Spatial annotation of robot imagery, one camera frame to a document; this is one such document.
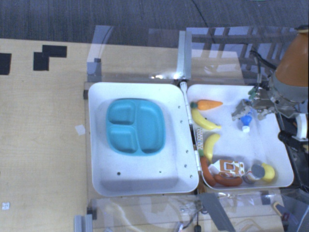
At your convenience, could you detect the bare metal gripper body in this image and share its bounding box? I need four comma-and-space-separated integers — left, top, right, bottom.
252, 88, 303, 118

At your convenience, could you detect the clear bottle with blue label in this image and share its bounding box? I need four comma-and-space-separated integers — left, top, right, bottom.
239, 108, 254, 133

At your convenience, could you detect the orange carrot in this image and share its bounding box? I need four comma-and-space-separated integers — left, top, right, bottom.
190, 99, 224, 112

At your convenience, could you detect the white plastic tray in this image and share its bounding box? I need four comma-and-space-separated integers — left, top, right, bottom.
187, 84, 295, 191
87, 82, 200, 198

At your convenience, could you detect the yellow banana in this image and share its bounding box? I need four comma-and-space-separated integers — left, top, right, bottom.
191, 107, 222, 131
203, 133, 221, 164

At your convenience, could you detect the white and orange patterned packet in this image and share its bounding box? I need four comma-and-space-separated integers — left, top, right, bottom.
196, 127, 205, 152

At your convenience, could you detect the yellow lemon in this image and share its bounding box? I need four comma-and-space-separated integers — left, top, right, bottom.
260, 162, 276, 183

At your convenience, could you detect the white and orange carton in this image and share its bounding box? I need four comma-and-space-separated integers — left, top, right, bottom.
208, 159, 246, 179

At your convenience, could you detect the small can with grey lid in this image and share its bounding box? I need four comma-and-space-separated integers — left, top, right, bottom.
242, 163, 266, 185

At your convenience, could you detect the red sausage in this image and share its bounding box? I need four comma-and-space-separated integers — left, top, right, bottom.
213, 174, 243, 188
199, 156, 217, 187

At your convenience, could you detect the blue divided plate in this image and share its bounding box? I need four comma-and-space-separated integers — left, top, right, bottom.
105, 98, 166, 158

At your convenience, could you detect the black cylinder on white bracket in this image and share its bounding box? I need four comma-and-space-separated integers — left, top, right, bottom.
277, 113, 309, 152

